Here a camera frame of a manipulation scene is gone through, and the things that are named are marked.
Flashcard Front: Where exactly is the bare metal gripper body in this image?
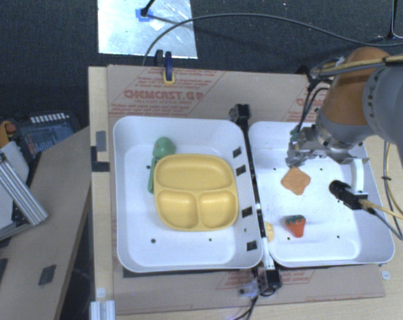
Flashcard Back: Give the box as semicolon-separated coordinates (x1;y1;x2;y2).
287;125;370;165

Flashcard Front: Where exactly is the brown cardboard board, red print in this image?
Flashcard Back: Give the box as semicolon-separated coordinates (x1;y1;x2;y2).
106;64;387;316

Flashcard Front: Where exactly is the green toy vegetable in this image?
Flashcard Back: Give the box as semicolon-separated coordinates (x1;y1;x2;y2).
147;136;176;195

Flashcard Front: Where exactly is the white plastic tray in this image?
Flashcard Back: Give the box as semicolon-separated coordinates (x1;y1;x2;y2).
112;115;264;274
248;121;396;269

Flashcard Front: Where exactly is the orange toy biscuit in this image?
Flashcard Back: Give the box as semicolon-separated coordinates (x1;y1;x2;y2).
280;165;312;197

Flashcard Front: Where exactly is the yellow divided plate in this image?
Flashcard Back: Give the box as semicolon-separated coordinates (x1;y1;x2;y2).
153;153;240;232

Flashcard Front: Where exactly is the pale yellow toy food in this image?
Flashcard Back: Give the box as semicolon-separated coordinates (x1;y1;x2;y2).
264;221;276;243

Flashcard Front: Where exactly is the thin black and white rod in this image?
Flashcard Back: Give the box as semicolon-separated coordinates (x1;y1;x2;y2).
240;118;274;270

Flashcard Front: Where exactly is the black cylinder on white bracket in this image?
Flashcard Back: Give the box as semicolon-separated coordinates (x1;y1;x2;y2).
328;157;370;211

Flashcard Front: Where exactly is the red toy strawberry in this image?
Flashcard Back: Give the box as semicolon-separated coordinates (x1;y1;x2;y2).
284;214;307;239

